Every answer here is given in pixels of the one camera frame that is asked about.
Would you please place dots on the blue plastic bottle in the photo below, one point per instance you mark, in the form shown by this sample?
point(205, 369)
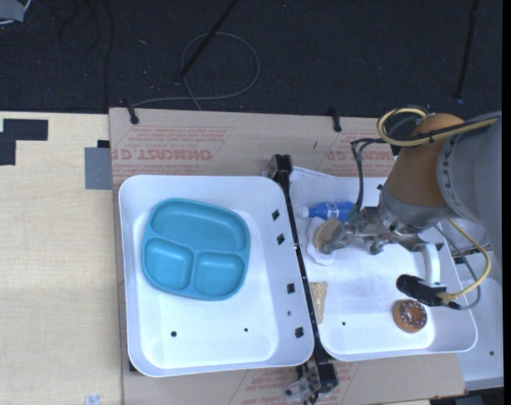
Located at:
point(327, 210)

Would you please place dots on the white flat wavy-edged item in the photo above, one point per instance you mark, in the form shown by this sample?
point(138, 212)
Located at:
point(316, 256)

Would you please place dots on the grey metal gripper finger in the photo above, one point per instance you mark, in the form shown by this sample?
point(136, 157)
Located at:
point(337, 243)
point(346, 226)

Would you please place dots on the blue divided plate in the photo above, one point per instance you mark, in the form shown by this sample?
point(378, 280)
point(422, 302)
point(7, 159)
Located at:
point(196, 247)

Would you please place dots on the brown cardboard board red print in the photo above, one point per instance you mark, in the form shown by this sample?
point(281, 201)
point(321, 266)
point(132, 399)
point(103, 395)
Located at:
point(238, 142)

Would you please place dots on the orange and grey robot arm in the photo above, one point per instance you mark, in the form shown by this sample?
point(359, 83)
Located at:
point(420, 171)

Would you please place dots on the tan round biscuit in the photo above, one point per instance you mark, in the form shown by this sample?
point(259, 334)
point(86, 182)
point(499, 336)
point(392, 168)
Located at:
point(325, 231)

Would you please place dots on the white paper slip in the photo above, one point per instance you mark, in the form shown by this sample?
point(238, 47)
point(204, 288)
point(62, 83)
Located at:
point(312, 172)

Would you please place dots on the brown frosted doughnut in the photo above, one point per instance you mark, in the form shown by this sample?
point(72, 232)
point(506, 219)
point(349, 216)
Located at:
point(410, 315)

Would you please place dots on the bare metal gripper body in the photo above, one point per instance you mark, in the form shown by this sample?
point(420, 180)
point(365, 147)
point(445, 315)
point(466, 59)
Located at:
point(375, 226)

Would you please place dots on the white plastic tray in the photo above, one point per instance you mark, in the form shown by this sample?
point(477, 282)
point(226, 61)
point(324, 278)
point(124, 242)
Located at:
point(222, 336)
point(365, 285)

